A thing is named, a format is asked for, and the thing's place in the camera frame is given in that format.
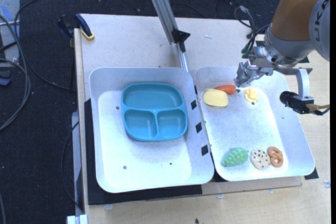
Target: metal stand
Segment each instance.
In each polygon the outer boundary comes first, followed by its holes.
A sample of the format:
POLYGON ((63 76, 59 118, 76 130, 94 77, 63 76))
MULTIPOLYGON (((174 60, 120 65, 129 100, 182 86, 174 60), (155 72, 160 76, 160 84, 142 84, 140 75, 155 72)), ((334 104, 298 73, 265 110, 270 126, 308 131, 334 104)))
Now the metal stand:
POLYGON ((152 2, 169 43, 179 45, 177 49, 179 50, 181 67, 189 72, 189 64, 185 53, 184 42, 190 34, 178 29, 169 0, 152 0, 152 2))

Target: dark carpet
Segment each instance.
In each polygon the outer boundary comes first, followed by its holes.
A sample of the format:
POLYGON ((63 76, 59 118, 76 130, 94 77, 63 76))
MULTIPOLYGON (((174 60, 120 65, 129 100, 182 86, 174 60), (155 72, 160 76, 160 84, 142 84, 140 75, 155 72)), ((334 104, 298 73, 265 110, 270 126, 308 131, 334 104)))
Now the dark carpet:
MULTIPOLYGON (((75 214, 61 175, 61 156, 71 115, 76 110, 71 83, 73 49, 57 27, 66 14, 76 25, 77 13, 155 16, 151 0, 20 0, 20 41, 29 68, 31 94, 16 120, 0 132, 0 191, 7 223, 65 223, 75 214)), ((279 0, 172 0, 176 17, 235 19, 234 9, 249 9, 256 27, 269 24, 279 0)), ((239 13, 239 19, 247 19, 239 13)), ((12 82, 0 88, 0 120, 20 105, 24 75, 12 70, 12 82)), ((67 145, 65 182, 73 195, 72 148, 67 145)))

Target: toy cookie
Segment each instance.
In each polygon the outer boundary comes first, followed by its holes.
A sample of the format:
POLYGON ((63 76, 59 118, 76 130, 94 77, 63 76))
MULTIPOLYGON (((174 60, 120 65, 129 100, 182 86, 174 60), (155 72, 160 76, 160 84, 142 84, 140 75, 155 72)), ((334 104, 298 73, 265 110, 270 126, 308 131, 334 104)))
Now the toy cookie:
POLYGON ((270 165, 270 157, 260 148, 251 151, 250 160, 259 170, 265 170, 270 165))

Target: toy food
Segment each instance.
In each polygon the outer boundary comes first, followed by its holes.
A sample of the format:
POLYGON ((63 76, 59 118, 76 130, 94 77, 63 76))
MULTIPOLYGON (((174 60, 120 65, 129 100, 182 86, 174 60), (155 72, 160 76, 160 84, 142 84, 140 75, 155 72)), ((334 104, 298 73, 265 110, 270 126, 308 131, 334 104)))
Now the toy food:
POLYGON ((259 170, 265 170, 270 164, 270 157, 260 148, 251 151, 250 160, 259 170))
POLYGON ((270 146, 267 149, 267 153, 270 156, 271 165, 274 167, 280 167, 284 163, 282 151, 277 147, 270 146))
POLYGON ((216 88, 216 90, 226 92, 227 94, 235 94, 236 86, 235 85, 223 85, 216 88))
POLYGON ((225 167, 243 164, 248 158, 248 151, 242 147, 236 147, 230 150, 222 161, 225 167))
POLYGON ((227 106, 227 94, 226 92, 216 90, 216 89, 209 89, 206 90, 203 94, 203 101, 207 105, 211 106, 227 106))
POLYGON ((245 99, 251 103, 259 99, 258 93, 251 88, 248 88, 244 91, 244 96, 245 96, 245 99))

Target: blue plate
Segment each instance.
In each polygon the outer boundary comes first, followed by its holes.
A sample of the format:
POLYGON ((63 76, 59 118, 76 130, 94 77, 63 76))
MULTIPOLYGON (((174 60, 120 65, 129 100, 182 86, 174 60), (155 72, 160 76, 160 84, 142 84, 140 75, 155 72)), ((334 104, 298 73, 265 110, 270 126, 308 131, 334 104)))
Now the blue plate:
POLYGON ((166 83, 133 83, 121 94, 122 119, 129 136, 140 141, 181 137, 188 117, 180 91, 166 83))

